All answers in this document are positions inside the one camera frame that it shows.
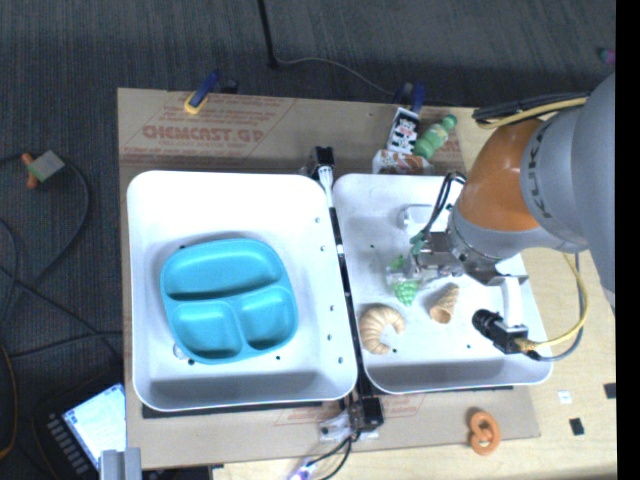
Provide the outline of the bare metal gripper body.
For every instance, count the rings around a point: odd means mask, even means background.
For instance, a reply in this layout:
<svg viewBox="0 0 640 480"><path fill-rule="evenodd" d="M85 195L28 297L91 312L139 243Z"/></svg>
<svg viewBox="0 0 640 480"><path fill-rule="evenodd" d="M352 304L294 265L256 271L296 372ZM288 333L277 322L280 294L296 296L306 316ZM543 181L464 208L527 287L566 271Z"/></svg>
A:
<svg viewBox="0 0 640 480"><path fill-rule="evenodd" d="M408 277L427 281L465 273L447 231L420 231L410 239Z"/></svg>

